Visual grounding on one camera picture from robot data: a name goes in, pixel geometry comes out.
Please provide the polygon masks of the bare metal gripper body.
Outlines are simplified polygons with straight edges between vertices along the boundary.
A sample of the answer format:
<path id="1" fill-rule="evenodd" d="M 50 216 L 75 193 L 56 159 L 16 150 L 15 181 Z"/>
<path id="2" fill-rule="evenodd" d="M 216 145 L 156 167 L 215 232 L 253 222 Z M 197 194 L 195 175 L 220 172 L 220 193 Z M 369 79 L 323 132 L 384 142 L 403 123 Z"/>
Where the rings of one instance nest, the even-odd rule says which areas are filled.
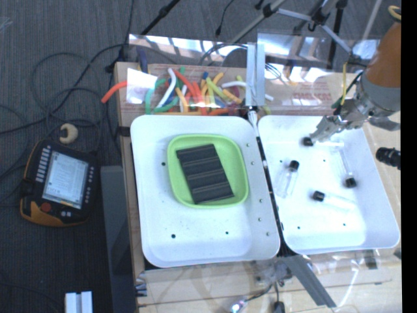
<path id="1" fill-rule="evenodd" d="M 363 91 L 357 91 L 351 98 L 341 97 L 334 114 L 339 130 L 361 128 L 372 116 L 372 102 Z"/>

